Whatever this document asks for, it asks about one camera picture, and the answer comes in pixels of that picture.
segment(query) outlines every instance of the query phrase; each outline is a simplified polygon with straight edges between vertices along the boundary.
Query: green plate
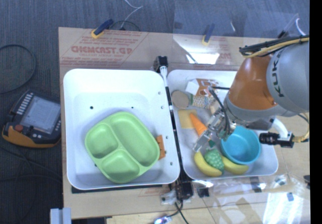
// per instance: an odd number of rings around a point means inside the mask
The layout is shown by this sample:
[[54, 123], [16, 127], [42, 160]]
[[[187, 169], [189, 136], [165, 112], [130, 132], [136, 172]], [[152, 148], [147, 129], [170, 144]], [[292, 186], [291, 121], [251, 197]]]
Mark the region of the green plate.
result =
[[96, 166], [112, 182], [124, 184], [141, 176], [159, 159], [159, 146], [133, 114], [117, 112], [98, 122], [85, 137]]

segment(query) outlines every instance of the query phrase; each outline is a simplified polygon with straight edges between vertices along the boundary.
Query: blue bowl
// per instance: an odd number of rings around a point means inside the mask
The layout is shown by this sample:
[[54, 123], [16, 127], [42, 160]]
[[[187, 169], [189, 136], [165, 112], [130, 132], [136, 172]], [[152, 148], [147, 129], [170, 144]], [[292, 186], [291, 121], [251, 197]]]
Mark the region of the blue bowl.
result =
[[261, 154], [261, 143], [254, 131], [237, 126], [226, 141], [221, 139], [221, 152], [232, 162], [242, 165], [253, 163]]

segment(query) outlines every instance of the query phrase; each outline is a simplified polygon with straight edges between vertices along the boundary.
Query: wooden table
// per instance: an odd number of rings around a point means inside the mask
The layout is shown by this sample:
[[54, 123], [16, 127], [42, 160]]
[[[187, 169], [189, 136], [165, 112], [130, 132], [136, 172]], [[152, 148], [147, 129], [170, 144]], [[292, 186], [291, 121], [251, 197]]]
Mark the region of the wooden table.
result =
[[[200, 46], [200, 36], [106, 30], [99, 39], [91, 38], [90, 29], [59, 28], [59, 62], [62, 118], [62, 164], [64, 207], [72, 219], [112, 217], [107, 223], [153, 223], [160, 216], [176, 211], [174, 205], [162, 205], [160, 196], [168, 193], [160, 187], [73, 193], [66, 175], [66, 137], [63, 77], [73, 68], [151, 69], [157, 56], [167, 56], [169, 69], [237, 70], [243, 61], [238, 48], [263, 42], [259, 38], [212, 37], [205, 50], [218, 56], [216, 65], [188, 64], [186, 52]], [[300, 117], [279, 118], [295, 135], [306, 132]], [[251, 180], [225, 179], [214, 182], [209, 197], [194, 196], [184, 202], [183, 215], [189, 223], [259, 223], [267, 219], [310, 222], [310, 190], [304, 175], [310, 175], [309, 142], [294, 148], [275, 146], [279, 161], [277, 172], [258, 177], [261, 192]], [[172, 223], [185, 223], [180, 214]]]

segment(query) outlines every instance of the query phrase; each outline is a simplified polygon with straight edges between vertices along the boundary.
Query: yellow banana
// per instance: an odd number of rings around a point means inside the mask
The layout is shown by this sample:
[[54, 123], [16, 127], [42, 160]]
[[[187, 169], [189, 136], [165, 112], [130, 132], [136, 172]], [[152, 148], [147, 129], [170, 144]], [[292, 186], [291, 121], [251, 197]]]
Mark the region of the yellow banana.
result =
[[219, 177], [222, 175], [222, 172], [219, 169], [216, 169], [212, 166], [210, 166], [205, 159], [203, 158], [201, 152], [197, 152], [194, 155], [195, 163], [198, 167], [198, 169], [209, 177]]
[[242, 175], [244, 174], [249, 166], [248, 165], [240, 165], [240, 164], [236, 164], [234, 162], [232, 162], [231, 160], [229, 160], [228, 158], [226, 158], [225, 156], [221, 155], [221, 159], [224, 165], [224, 168], [226, 171], [229, 171], [235, 175]]

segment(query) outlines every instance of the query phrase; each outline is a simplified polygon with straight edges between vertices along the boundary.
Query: orange carrot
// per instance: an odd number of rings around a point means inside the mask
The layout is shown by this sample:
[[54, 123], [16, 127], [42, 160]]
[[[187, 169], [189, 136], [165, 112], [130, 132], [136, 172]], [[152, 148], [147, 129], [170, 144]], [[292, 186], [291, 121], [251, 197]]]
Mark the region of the orange carrot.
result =
[[190, 119], [192, 121], [192, 124], [193, 126], [195, 127], [197, 133], [199, 136], [201, 136], [201, 134], [207, 130], [207, 127], [199, 120], [199, 118], [193, 114], [193, 113], [190, 113]]

